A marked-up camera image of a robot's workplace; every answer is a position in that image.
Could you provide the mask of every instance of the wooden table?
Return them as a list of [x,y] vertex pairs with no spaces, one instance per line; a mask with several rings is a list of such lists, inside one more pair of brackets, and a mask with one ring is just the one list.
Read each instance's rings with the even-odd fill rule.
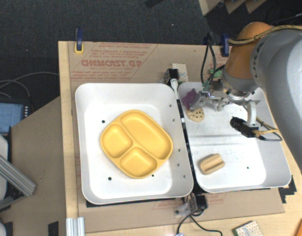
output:
[[[79,217],[77,202],[77,184],[75,171],[74,138],[72,124],[72,101],[70,89],[70,70],[68,42],[59,42],[59,71],[60,71],[60,96],[63,132],[63,153],[64,153],[64,175],[65,175],[65,197],[66,197],[66,217]],[[232,229],[243,225],[251,220],[257,221],[265,236],[295,236],[302,221],[302,175],[292,157],[286,144],[283,144],[285,155],[292,172],[297,192],[293,196],[287,196],[287,203],[284,205],[285,213],[224,219],[216,221],[202,222],[201,225],[208,229],[221,230],[224,236],[233,235]],[[157,226],[148,228],[128,229],[121,231],[110,231],[100,233],[90,233],[87,236],[118,236],[118,235],[165,235],[174,236],[176,225]],[[194,223],[185,223],[181,227],[181,232],[185,235],[217,235],[215,233],[202,232]]]

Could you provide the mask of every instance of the black floor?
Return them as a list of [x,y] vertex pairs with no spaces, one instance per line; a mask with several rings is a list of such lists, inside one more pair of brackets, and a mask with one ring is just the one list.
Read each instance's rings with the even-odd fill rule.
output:
[[[0,0],[0,81],[35,73],[58,73],[57,42],[74,40],[75,27],[86,41],[202,44],[208,32],[235,37],[248,23],[274,23],[302,13],[302,0],[268,0],[249,14],[244,5],[228,14],[220,3],[206,17],[198,0]],[[302,24],[302,16],[277,24]],[[59,79],[38,74],[19,80],[35,109],[59,96]],[[0,89],[0,96],[26,97],[20,85]]]

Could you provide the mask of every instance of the white tray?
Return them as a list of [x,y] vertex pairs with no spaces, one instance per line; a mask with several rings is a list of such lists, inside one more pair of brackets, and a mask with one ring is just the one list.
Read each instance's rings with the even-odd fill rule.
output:
[[[202,83],[182,83],[178,89],[180,99],[192,89],[198,92],[201,86]],[[257,116],[273,126],[262,90],[256,90],[248,99],[260,100],[256,107]],[[203,111],[205,118],[199,123],[191,121],[185,114],[195,175],[202,189],[217,193],[280,187],[289,183],[291,174],[280,142],[247,138],[230,126],[232,117],[247,120],[247,112],[243,107],[230,104],[218,112],[215,104],[208,103]],[[199,162],[215,153],[221,155],[225,166],[210,175],[204,175]]]
[[[76,91],[82,191],[97,205],[184,197],[193,188],[187,148],[173,90],[163,84],[83,84]],[[153,118],[172,138],[170,158],[153,175],[135,179],[105,155],[100,136],[125,111]]]

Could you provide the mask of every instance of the blue clamp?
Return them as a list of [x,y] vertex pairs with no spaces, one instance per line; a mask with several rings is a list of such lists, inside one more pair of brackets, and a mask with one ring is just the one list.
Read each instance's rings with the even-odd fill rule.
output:
[[82,54],[84,52],[84,45],[82,43],[83,40],[83,28],[77,27],[75,33],[75,46],[74,51],[76,54]]
[[223,33],[220,36],[220,43],[221,43],[221,55],[223,57],[228,57],[229,56],[229,44],[228,44],[229,36],[226,33]]

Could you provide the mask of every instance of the yellow plate compartment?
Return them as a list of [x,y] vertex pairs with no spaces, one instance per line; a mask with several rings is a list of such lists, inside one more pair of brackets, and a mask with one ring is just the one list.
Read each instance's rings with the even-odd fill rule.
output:
[[144,178],[155,172],[171,155],[171,137],[149,115],[129,110],[103,131],[101,147],[125,174]]

